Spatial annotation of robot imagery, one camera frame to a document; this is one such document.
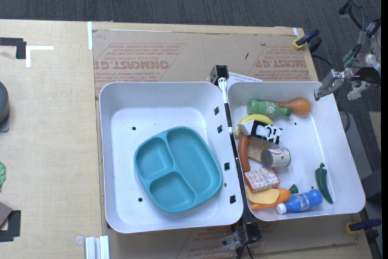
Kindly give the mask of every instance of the cheese slice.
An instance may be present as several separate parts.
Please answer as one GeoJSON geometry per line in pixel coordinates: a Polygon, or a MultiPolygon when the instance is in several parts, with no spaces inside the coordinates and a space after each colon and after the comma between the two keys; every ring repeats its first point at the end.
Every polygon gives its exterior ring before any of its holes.
{"type": "Polygon", "coordinates": [[[246,187],[248,200],[252,203],[259,204],[272,204],[274,203],[280,194],[280,191],[275,188],[252,193],[249,187],[246,187]]]}

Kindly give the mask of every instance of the banana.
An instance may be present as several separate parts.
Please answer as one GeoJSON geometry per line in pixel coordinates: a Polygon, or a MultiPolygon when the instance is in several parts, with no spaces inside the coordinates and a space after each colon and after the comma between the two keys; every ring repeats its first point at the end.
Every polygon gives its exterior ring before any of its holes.
{"type": "MultiPolygon", "coordinates": [[[[270,118],[268,118],[265,115],[260,115],[258,113],[255,113],[253,115],[247,115],[247,116],[243,117],[239,121],[239,124],[248,122],[250,120],[256,120],[256,121],[259,121],[259,122],[263,122],[263,123],[266,123],[266,124],[273,125],[273,122],[272,122],[272,120],[270,118]]],[[[241,129],[239,127],[237,127],[235,135],[236,135],[236,137],[239,137],[241,135],[241,129]]]]}

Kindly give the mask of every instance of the blue divided plate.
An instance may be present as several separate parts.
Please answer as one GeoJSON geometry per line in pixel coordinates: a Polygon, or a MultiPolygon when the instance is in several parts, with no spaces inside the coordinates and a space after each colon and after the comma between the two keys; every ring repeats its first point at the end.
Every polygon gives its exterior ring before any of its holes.
{"type": "Polygon", "coordinates": [[[166,212],[181,212],[217,193],[222,173],[202,137],[189,127],[174,127],[143,142],[135,169],[153,202],[166,212]]]}

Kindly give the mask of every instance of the can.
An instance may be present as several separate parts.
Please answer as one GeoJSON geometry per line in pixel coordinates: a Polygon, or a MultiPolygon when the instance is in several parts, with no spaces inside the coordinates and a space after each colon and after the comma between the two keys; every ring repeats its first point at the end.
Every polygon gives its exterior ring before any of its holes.
{"type": "Polygon", "coordinates": [[[287,148],[264,149],[261,152],[261,162],[264,167],[288,166],[291,154],[287,148]]]}

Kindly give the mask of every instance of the black round object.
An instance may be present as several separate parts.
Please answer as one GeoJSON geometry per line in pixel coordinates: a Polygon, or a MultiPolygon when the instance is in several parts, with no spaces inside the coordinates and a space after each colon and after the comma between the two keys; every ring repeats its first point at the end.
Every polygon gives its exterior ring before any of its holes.
{"type": "Polygon", "coordinates": [[[3,83],[0,82],[0,123],[3,123],[9,113],[10,103],[8,100],[8,92],[3,83]]]}

